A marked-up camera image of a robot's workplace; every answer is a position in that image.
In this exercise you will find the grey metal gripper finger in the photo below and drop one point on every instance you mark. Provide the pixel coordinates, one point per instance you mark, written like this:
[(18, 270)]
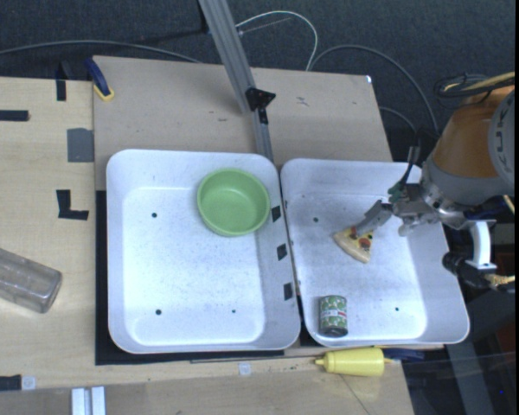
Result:
[(375, 216), (408, 227)]

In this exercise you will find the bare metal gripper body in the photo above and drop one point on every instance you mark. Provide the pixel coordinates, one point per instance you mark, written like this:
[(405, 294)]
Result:
[(419, 206)]

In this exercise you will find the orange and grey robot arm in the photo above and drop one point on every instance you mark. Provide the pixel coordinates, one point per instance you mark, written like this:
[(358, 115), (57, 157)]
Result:
[(467, 154)]

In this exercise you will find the toy pizza slice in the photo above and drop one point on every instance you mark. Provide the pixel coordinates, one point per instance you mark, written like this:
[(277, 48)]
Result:
[(359, 247)]

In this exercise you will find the white plastic tray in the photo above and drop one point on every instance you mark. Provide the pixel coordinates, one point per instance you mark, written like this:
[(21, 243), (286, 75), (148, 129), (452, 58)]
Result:
[(186, 266), (385, 292)]

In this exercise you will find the green can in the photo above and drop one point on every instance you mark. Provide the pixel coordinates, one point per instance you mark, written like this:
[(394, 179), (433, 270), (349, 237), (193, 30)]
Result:
[(333, 314)]

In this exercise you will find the green bowl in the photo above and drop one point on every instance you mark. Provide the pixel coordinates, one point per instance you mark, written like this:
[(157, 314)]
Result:
[(233, 203)]

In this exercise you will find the yellow squeeze bottle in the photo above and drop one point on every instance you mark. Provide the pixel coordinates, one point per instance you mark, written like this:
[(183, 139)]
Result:
[(354, 361)]

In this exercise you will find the pale wood board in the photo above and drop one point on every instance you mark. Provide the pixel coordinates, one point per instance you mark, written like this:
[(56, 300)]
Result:
[(177, 106)]

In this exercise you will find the black cylinder on white bracket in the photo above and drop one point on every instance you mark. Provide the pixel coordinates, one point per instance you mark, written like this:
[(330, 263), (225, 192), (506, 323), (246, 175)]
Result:
[(480, 242)]

